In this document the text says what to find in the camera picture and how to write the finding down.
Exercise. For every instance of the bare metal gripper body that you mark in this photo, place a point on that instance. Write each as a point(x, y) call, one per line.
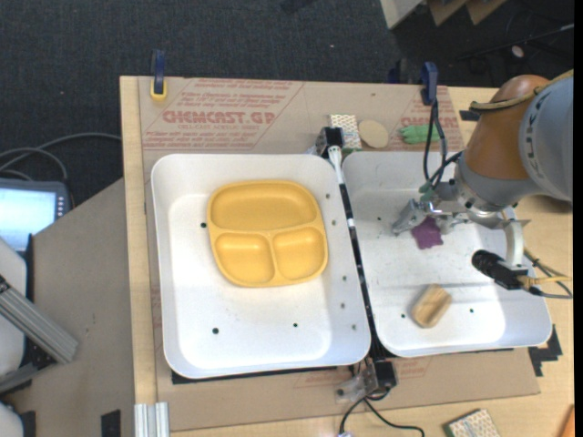
point(455, 203)

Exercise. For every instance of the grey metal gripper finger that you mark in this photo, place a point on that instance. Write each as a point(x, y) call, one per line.
point(445, 225)
point(412, 214)

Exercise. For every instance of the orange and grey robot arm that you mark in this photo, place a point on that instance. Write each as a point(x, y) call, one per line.
point(501, 144)

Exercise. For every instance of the purple grapes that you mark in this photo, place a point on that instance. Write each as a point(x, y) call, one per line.
point(427, 235)

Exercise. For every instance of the white plastic tray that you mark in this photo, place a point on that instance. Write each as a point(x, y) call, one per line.
point(455, 271)
point(255, 326)

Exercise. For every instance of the thin black and white rod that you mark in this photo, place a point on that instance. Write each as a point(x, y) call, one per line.
point(353, 235)

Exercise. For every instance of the green toy broccoli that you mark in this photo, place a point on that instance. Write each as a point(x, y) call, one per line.
point(416, 134)

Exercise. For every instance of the tan toy bread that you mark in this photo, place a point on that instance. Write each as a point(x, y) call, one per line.
point(430, 305)

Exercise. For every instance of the tan round biscuit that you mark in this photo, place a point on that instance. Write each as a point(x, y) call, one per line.
point(373, 134)

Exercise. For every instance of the white patterned packet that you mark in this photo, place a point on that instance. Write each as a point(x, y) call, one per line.
point(471, 423)
point(346, 128)

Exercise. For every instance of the yellow divided plate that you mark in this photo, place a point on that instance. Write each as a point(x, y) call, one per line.
point(264, 207)

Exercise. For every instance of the brown cardboard board red print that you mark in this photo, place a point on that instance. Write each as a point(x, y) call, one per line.
point(218, 116)

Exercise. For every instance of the black cylinder on white bracket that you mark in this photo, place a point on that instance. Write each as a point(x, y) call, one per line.
point(494, 267)

